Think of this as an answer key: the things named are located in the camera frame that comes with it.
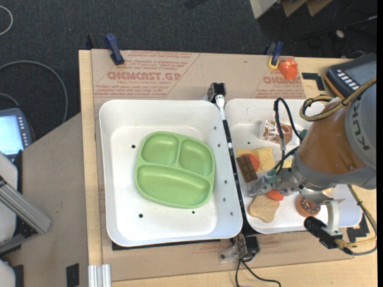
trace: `white cable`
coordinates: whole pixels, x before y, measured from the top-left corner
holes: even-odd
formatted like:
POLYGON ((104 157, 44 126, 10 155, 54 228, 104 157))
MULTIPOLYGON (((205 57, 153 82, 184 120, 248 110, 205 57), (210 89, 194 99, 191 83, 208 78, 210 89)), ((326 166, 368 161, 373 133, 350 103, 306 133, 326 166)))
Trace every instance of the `white cable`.
POLYGON ((6 11, 10 15, 10 17, 11 17, 10 25, 4 31, 0 32, 0 36, 1 36, 3 34, 7 33, 8 30, 12 27, 12 25, 13 25, 13 16, 12 16, 11 11, 9 9, 7 9, 6 7, 3 7, 2 5, 0 5, 0 8, 2 8, 4 11, 6 11))

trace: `green plate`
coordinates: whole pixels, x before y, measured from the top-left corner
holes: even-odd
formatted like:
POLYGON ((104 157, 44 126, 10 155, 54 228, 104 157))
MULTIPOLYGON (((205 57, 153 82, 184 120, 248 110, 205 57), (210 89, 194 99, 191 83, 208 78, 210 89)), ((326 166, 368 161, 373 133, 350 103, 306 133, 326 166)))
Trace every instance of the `green plate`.
POLYGON ((202 206, 211 196, 214 176, 213 152, 195 138, 154 132, 139 149, 135 183, 152 201, 183 208, 202 206))

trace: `brown chocolate bar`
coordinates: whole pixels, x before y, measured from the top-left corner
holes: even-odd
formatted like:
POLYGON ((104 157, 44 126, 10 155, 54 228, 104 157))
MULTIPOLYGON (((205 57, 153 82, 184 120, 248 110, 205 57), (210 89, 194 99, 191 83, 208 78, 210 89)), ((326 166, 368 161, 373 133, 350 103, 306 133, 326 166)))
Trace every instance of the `brown chocolate bar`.
POLYGON ((256 171, 254 170, 253 164, 248 155, 241 155, 236 159, 246 183, 258 179, 256 171))

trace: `donut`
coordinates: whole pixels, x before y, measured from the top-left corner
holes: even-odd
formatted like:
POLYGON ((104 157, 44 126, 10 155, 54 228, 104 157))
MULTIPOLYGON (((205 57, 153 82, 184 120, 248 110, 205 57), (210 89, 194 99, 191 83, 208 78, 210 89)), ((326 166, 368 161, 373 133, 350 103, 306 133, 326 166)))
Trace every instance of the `donut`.
POLYGON ((316 216, 321 210, 320 205, 307 200, 304 196, 299 196, 296 202, 296 208, 299 214, 303 217, 316 216))

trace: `monitor screen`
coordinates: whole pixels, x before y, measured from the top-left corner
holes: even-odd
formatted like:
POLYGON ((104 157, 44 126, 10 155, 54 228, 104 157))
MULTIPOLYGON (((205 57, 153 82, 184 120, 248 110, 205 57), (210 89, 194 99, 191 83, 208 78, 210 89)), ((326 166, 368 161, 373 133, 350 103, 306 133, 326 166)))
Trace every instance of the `monitor screen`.
POLYGON ((17 154, 23 150, 16 116, 0 116, 0 151, 5 155, 17 154))

